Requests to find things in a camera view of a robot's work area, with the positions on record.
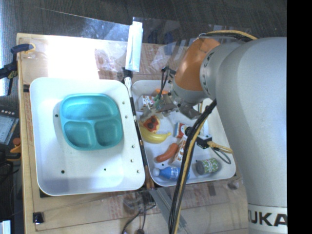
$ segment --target soda can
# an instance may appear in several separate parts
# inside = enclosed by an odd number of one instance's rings
[[[215,158],[198,160],[196,162],[196,171],[200,175],[214,173],[218,171],[218,169],[219,169],[219,163]]]

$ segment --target hot dog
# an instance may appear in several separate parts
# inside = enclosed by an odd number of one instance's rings
[[[156,157],[157,162],[164,162],[165,160],[170,159],[177,152],[178,144],[172,143],[166,152]]]

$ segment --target gray carpet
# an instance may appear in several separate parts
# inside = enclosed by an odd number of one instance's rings
[[[68,14],[127,25],[142,17],[249,28],[261,38],[287,36],[287,0],[0,0],[1,67],[12,60],[17,32],[76,36],[83,18],[71,17],[69,26]],[[1,82],[7,89],[8,80]],[[18,108],[16,78],[0,105]],[[0,185],[0,218],[12,209],[12,186],[12,178]]]

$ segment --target teal divided plate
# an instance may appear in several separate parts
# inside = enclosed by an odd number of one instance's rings
[[[117,145],[123,136],[120,111],[104,94],[74,94],[60,104],[59,116],[67,143],[78,150]]]

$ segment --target blue bottle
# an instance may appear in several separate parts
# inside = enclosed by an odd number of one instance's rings
[[[174,166],[168,166],[164,169],[154,168],[153,175],[154,176],[162,176],[166,179],[177,180],[179,177],[180,168]]]

